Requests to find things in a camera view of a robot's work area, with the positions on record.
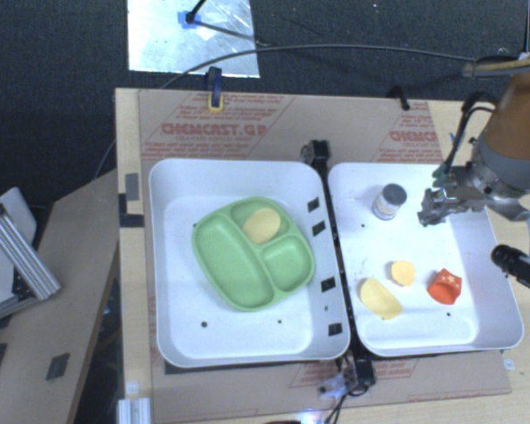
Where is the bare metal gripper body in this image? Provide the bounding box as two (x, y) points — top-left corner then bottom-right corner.
(440, 167), (530, 222)

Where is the long yellow oval biscuit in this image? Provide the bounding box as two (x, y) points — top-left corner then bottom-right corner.
(358, 276), (404, 322)

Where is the thin black rod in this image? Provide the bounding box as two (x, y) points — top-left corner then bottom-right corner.
(314, 158), (366, 364)

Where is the black cylinder on white bracket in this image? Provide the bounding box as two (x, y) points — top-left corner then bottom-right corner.
(490, 209), (530, 291)

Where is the white plastic tray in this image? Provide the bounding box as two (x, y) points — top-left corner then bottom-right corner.
(327, 162), (526, 358)
(148, 157), (352, 369)

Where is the brown cardboard board red print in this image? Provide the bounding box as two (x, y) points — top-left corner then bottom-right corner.
(137, 87), (513, 424)

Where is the small yellow round biscuit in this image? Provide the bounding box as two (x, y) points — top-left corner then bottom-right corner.
(384, 260), (418, 288)

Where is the green divided plate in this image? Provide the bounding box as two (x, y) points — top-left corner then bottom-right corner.
(191, 195), (317, 314)

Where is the small can grey lid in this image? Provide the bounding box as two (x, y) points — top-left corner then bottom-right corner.
(371, 183), (409, 222)

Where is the black block with thin wires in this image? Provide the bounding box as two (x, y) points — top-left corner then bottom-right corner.
(300, 139), (333, 165)
(350, 354), (377, 390)

